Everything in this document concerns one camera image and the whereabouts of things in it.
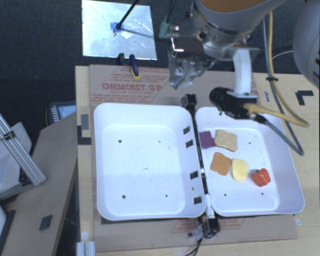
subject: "yellow cheese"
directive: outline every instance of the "yellow cheese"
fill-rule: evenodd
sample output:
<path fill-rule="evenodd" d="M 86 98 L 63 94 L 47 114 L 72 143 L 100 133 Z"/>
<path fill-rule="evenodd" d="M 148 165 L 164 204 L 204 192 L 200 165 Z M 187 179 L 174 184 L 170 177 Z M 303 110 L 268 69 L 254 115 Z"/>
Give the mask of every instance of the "yellow cheese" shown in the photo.
<path fill-rule="evenodd" d="M 248 164 L 238 158 L 232 159 L 232 176 L 236 182 L 243 182 L 248 177 Z"/>

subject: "yellow cable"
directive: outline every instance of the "yellow cable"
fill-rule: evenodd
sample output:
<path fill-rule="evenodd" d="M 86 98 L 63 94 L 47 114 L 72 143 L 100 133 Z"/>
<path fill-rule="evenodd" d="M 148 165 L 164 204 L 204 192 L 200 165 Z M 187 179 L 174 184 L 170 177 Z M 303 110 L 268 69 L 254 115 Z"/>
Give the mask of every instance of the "yellow cable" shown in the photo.
<path fill-rule="evenodd" d="M 269 18 L 268 19 L 269 20 L 269 22 L 268 22 L 268 60 L 269 60 L 271 77 L 275 77 L 274 65 L 273 65 L 273 60 L 272 60 L 272 41 L 273 41 L 273 13 L 272 13 L 272 11 L 269 12 L 268 18 Z M 279 97 L 281 103 L 283 104 L 285 109 L 296 119 L 296 121 L 294 121 L 294 122 L 289 121 L 289 120 L 287 120 L 287 121 L 291 122 L 293 124 L 302 126 L 302 127 L 308 127 L 309 123 L 307 121 L 305 121 L 304 119 L 302 119 L 300 116 L 298 116 L 286 103 L 285 99 L 283 98 L 283 96 L 280 93 L 280 90 L 278 88 L 276 81 L 273 81 L 273 84 L 274 84 L 274 90 L 275 90 L 277 96 Z M 282 116 L 281 118 L 283 118 L 283 119 L 285 119 L 285 118 L 291 119 L 291 117 L 283 115 L 283 114 L 281 114 L 280 116 Z"/>
<path fill-rule="evenodd" d="M 265 108 L 264 106 L 258 105 L 258 104 L 253 104 L 253 103 L 245 103 L 243 104 L 243 108 L 248 110 L 248 114 L 256 114 L 256 113 L 260 113 L 260 114 L 269 114 L 269 115 L 273 115 L 275 117 L 281 118 L 283 120 L 286 120 L 290 123 L 293 123 L 297 126 L 302 126 L 302 127 L 308 127 L 309 124 L 307 122 L 301 122 L 297 119 L 294 119 L 290 116 L 287 116 L 285 114 L 279 113 L 277 111 L 273 111 L 271 109 Z"/>

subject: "gray cable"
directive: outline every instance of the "gray cable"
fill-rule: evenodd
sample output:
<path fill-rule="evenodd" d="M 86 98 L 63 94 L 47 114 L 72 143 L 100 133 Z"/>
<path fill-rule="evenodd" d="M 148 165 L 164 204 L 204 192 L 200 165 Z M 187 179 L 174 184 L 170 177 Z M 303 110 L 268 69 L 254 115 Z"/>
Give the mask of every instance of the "gray cable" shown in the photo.
<path fill-rule="evenodd" d="M 292 141 L 291 141 L 290 139 L 288 139 L 283 132 L 281 132 L 277 127 L 275 127 L 275 126 L 274 126 L 272 123 L 270 123 L 269 121 L 264 122 L 264 124 L 265 124 L 266 126 L 268 126 L 269 128 L 271 128 L 276 134 L 278 134 L 278 135 L 281 137 L 281 139 L 283 139 L 294 151 L 296 151 L 298 154 L 300 154 L 300 153 L 299 153 L 299 149 L 296 147 L 296 145 L 293 144 Z"/>
<path fill-rule="evenodd" d="M 270 66 L 269 66 L 269 58 L 268 58 L 268 43 L 267 43 L 267 29 L 266 29 L 266 18 L 263 19 L 263 42 L 264 42 L 264 53 L 265 53 L 265 62 L 266 62 L 266 69 L 269 75 L 269 78 L 271 78 L 271 71 L 270 71 Z M 280 104 L 280 101 L 278 99 L 276 90 L 275 90 L 275 85 L 274 82 L 272 80 L 269 80 L 270 82 L 270 87 L 271 87 L 271 91 L 273 94 L 273 97 L 275 99 L 275 102 L 280 110 L 280 112 L 282 114 L 284 114 L 284 110 L 282 109 L 282 106 Z M 296 146 L 282 133 L 280 132 L 274 125 L 272 125 L 271 123 L 268 122 L 268 124 L 266 123 L 267 126 L 269 126 L 272 130 L 274 130 L 274 128 L 276 130 L 274 130 L 295 152 L 297 152 L 300 156 L 303 156 L 304 150 L 302 149 L 294 131 L 291 128 L 291 125 L 288 121 L 285 121 L 286 126 L 288 127 L 288 130 L 296 144 Z"/>

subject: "electronic device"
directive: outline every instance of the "electronic device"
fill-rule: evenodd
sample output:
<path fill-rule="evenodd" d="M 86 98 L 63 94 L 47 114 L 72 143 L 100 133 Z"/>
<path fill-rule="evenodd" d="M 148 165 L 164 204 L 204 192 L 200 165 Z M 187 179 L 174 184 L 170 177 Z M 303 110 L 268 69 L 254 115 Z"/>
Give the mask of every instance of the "electronic device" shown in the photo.
<path fill-rule="evenodd" d="M 76 112 L 76 110 L 77 107 L 75 101 L 53 102 L 49 105 L 47 110 L 47 123 L 48 125 L 52 125 L 53 123 L 60 121 L 62 118 Z"/>

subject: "wire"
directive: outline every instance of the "wire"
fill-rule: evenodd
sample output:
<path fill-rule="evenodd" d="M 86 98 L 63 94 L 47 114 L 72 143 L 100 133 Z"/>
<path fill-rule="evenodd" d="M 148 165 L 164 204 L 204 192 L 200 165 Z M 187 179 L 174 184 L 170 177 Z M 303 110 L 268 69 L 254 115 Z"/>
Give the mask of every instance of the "wire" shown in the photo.
<path fill-rule="evenodd" d="M 129 10 L 125 13 L 125 15 L 123 16 L 123 18 L 121 19 L 121 21 L 114 27 L 113 32 L 115 32 L 116 30 L 120 30 L 122 23 L 125 22 L 126 18 L 128 17 L 128 15 L 131 13 L 131 11 L 135 8 L 136 4 L 139 2 L 139 0 L 135 0 L 134 3 L 131 5 L 131 7 L 129 8 Z"/>
<path fill-rule="evenodd" d="M 294 52 L 294 50 L 288 50 L 288 51 L 281 52 L 281 53 L 277 54 L 276 56 L 273 56 L 271 60 L 273 61 L 275 58 L 277 58 L 281 55 L 289 54 L 289 53 L 293 53 L 293 52 Z"/>
<path fill-rule="evenodd" d="M 273 41 L 273 13 L 272 11 L 269 12 L 268 15 L 268 20 L 269 20 L 269 24 L 268 24 L 268 43 L 267 43 L 267 59 L 268 59 L 268 65 L 269 69 L 270 69 L 270 78 L 274 78 L 275 77 L 275 71 L 274 71 L 274 65 L 272 62 L 272 41 Z M 303 120 L 300 116 L 298 116 L 290 107 L 289 105 L 286 103 L 285 99 L 283 98 L 283 96 L 280 93 L 280 90 L 277 86 L 276 81 L 272 81 L 273 82 L 273 87 L 274 90 L 277 94 L 277 96 L 279 97 L 281 103 L 283 104 L 283 106 L 285 107 L 286 110 L 288 110 L 288 112 L 297 120 L 305 123 L 308 127 L 309 124 L 307 121 Z"/>
<path fill-rule="evenodd" d="M 288 139 L 277 127 L 275 127 L 272 123 L 270 123 L 268 120 L 264 122 L 266 126 L 271 128 L 276 134 L 278 134 L 281 139 L 283 139 L 293 150 L 298 151 L 299 149 Z"/>
<path fill-rule="evenodd" d="M 268 55 L 266 18 L 263 19 L 263 42 L 264 42 L 264 53 L 265 53 L 266 69 L 267 69 L 269 77 L 272 77 L 271 66 L 269 65 L 270 61 L 269 61 L 269 55 Z M 277 97 L 277 92 L 275 90 L 274 81 L 273 80 L 269 80 L 269 83 L 270 83 L 271 91 L 272 91 L 273 97 L 275 99 L 275 102 L 276 102 L 280 112 L 283 114 L 284 111 L 283 111 L 282 106 L 281 106 L 281 104 L 279 102 L 279 99 Z M 297 148 L 295 147 L 295 148 L 292 148 L 292 149 L 295 152 L 297 152 L 299 155 L 303 156 L 304 155 L 304 151 L 303 151 L 303 149 L 302 149 L 302 147 L 301 147 L 301 145 L 300 145 L 300 143 L 299 143 L 294 131 L 292 130 L 290 123 L 288 121 L 285 121 L 285 124 L 288 127 L 288 130 L 289 130 L 289 132 L 290 132 L 295 144 L 297 145 Z"/>
<path fill-rule="evenodd" d="M 175 7 L 176 3 L 177 3 L 177 0 L 170 0 L 168 15 L 166 16 L 166 20 L 165 20 L 166 23 L 169 23 L 171 15 L 172 15 L 172 12 L 174 10 L 174 7 Z"/>
<path fill-rule="evenodd" d="M 198 253 L 201 242 L 202 242 L 202 238 L 199 239 L 196 247 L 192 251 L 190 251 L 188 254 L 185 254 L 184 256 L 190 256 L 190 255 L 196 256 Z"/>
<path fill-rule="evenodd" d="M 283 113 L 279 113 L 277 111 L 273 111 L 271 109 L 268 109 L 264 106 L 258 105 L 258 104 L 253 104 L 253 103 L 245 103 L 243 104 L 243 108 L 248 110 L 248 114 L 256 114 L 256 113 L 260 113 L 260 114 L 269 114 L 269 115 L 273 115 L 275 117 L 281 118 L 283 120 L 286 120 L 290 123 L 293 123 L 297 126 L 302 126 L 302 127 L 309 127 L 309 124 L 307 122 L 301 122 L 297 119 L 294 119 L 290 116 L 287 116 Z"/>

